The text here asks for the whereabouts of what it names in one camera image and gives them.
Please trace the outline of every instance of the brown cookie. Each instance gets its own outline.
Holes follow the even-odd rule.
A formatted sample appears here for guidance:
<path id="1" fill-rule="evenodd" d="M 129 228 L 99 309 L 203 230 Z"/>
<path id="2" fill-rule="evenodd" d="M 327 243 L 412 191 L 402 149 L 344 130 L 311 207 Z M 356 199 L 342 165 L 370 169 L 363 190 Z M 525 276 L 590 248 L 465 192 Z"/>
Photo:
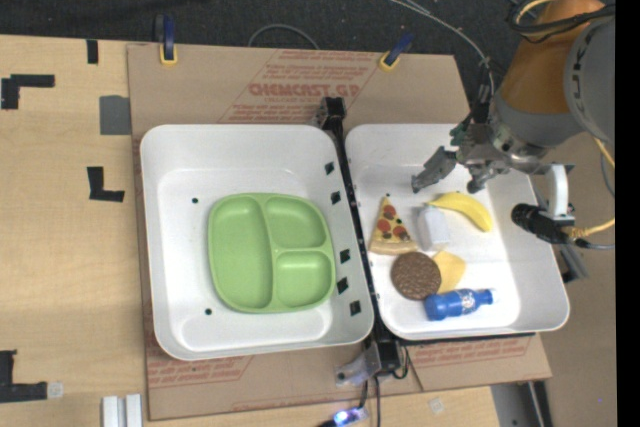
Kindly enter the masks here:
<path id="1" fill-rule="evenodd" d="M 391 266 L 391 282 L 407 299 L 421 301 L 438 292 L 440 268 L 429 256 L 417 251 L 405 253 Z"/>

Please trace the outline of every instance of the toy pizza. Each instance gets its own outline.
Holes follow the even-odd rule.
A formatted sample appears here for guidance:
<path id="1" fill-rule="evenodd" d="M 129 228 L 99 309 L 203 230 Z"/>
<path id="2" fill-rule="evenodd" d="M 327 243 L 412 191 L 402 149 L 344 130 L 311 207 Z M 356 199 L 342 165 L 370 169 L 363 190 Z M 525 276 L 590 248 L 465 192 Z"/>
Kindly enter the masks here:
<path id="1" fill-rule="evenodd" d="M 395 207 L 385 196 L 380 204 L 369 251 L 382 255 L 400 255 L 417 250 L 418 244 L 411 238 Z"/>

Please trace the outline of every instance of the white tray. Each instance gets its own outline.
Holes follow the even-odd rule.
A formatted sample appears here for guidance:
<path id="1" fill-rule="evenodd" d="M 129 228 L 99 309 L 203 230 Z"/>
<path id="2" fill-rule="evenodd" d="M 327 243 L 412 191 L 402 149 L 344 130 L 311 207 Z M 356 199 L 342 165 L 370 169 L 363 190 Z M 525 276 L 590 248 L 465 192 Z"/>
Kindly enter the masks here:
<path id="1" fill-rule="evenodd" d="M 411 189 L 411 176 L 422 170 L 439 146 L 449 146 L 451 128 L 361 125 L 349 132 L 346 150 L 367 243 L 386 193 L 414 238 L 417 211 L 425 201 L 449 191 L 466 193 L 470 175 L 462 166 L 417 194 Z M 369 252 L 380 315 L 397 336 L 428 340 L 514 334 L 553 330 L 566 322 L 569 303 L 551 246 L 511 221 L 517 203 L 536 204 L 529 178 L 512 171 L 490 180 L 475 197 L 491 212 L 493 230 L 483 233 L 464 216 L 444 211 L 451 239 L 445 249 L 467 263 L 458 288 L 495 289 L 497 302 L 471 315 L 429 321 L 422 303 L 405 299 L 391 283 L 395 257 Z"/>
<path id="2" fill-rule="evenodd" d="M 327 347 L 357 343 L 371 331 L 373 308 L 340 165 L 323 131 L 302 125 L 161 126 L 143 138 L 141 163 L 154 328 L 168 354 L 198 360 Z M 329 173 L 327 164 L 333 165 Z M 347 278 L 348 288 L 293 313 L 227 307 L 209 271 L 207 216 L 217 200 L 243 192 L 314 202 L 331 233 L 336 281 Z M 335 192 L 341 200 L 334 204 Z M 344 262 L 343 251 L 350 254 Z"/>

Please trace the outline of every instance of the blue and yellow clamp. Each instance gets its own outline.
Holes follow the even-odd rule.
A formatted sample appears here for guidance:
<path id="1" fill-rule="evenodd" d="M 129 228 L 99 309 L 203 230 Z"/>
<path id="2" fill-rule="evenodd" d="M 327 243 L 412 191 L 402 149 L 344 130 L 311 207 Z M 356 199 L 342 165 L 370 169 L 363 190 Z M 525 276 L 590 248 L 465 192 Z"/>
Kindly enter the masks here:
<path id="1" fill-rule="evenodd" d="M 156 17 L 156 39 L 160 45 L 160 62 L 172 66 L 178 62 L 178 48 L 175 45 L 175 23 L 169 15 Z"/>
<path id="2" fill-rule="evenodd" d="M 413 34 L 404 34 L 391 50 L 382 54 L 378 66 L 383 71 L 392 71 L 400 62 L 400 54 L 411 48 Z"/>

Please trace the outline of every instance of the banana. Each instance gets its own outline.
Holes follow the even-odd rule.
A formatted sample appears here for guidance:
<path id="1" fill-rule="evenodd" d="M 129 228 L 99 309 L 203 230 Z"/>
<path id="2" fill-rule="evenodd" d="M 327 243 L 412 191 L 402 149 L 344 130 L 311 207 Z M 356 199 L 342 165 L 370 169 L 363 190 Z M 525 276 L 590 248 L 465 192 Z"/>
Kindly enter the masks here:
<path id="1" fill-rule="evenodd" d="M 493 227 L 493 219 L 487 208 L 477 199 L 466 194 L 447 192 L 433 201 L 427 201 L 427 205 L 460 212 L 471 219 L 482 231 L 491 231 Z"/>

